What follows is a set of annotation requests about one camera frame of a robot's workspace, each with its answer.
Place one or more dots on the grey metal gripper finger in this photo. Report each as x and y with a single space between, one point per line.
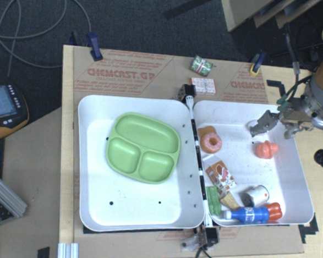
265 123
291 132

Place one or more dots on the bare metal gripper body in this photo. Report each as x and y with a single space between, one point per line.
296 115

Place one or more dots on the salmon pink toy fruit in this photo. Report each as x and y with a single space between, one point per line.
264 150

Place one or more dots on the white plastic tray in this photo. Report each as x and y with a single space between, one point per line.
258 171
134 203

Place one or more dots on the pink doughnut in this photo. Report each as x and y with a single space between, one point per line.
211 142

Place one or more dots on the brown biscuit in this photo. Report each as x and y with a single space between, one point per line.
204 130

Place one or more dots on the orange and white carton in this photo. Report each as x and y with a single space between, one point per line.
220 176

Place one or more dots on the thin black and white rod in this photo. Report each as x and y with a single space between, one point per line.
196 136

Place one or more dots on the orange and white flat packet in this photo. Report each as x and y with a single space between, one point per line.
203 86

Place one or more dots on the white and grey can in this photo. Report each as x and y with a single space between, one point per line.
256 195

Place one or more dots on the orange toy pepper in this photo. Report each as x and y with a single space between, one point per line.
274 212

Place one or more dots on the tan bread slice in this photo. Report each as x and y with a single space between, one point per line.
229 201

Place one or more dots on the green and red can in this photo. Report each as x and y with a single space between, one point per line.
201 65

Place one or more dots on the blue bottle with white cap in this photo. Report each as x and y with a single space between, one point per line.
250 215

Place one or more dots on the green toy vegetable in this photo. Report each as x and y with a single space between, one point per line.
213 200

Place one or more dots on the green divided plate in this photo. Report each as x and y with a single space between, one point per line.
142 147

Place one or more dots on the brown cardboard board red print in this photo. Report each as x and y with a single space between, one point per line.
132 76

